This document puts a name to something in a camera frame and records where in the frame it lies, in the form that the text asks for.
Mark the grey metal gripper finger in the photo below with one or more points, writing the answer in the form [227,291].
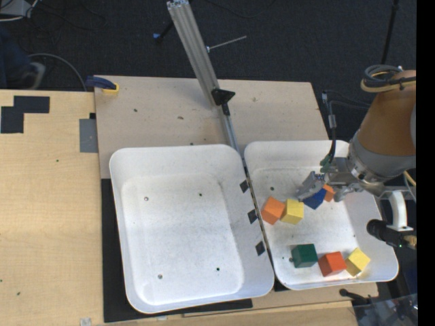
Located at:
[308,185]
[346,193]

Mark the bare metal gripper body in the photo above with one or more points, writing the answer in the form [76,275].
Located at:
[341,174]

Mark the blue cube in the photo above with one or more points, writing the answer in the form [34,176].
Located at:
[315,199]

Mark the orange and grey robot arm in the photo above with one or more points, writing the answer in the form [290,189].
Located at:
[387,124]

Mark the orange cube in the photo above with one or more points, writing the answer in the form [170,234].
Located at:
[329,193]
[272,210]
[332,264]

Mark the yellow cube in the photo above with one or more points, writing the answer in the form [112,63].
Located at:
[292,212]
[357,261]

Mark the white plastic tray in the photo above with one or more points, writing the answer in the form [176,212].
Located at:
[326,229]
[183,229]

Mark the green cube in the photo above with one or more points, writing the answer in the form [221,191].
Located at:
[304,255]

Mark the thin black and white rod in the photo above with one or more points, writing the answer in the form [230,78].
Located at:
[234,141]

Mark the pale wood board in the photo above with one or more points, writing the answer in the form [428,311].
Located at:
[163,114]

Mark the black cylinder on white bracket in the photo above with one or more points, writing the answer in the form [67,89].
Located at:
[398,212]

